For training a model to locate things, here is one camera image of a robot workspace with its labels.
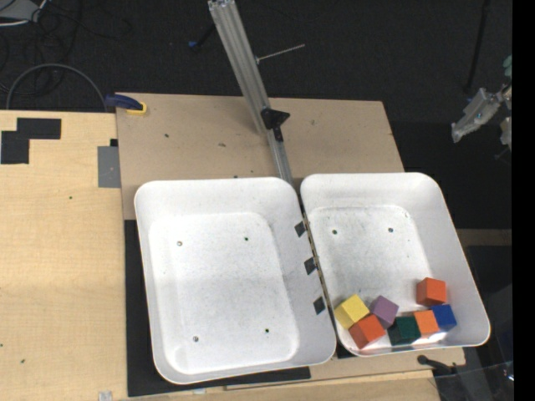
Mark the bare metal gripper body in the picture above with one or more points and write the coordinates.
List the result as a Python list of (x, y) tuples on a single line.
[(507, 95)]

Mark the blue cube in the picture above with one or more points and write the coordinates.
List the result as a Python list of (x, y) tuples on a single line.
[(445, 316)]

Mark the white plastic tray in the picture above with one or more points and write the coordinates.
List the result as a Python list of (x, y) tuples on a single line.
[(221, 286), (368, 249)]

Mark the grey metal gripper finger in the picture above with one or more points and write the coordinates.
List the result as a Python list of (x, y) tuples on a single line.
[(474, 115), (507, 132)]

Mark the brown cardboard board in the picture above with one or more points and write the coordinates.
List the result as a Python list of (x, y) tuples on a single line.
[(200, 140)]

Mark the orange cube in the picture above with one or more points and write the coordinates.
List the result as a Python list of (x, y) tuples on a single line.
[(368, 331), (430, 291), (426, 322)]

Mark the purple cube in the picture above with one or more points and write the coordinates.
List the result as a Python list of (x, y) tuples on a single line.
[(384, 309)]

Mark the yellow cube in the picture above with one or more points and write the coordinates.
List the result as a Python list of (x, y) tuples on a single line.
[(351, 311)]

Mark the green cube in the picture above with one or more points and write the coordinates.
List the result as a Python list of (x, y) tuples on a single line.
[(404, 331)]

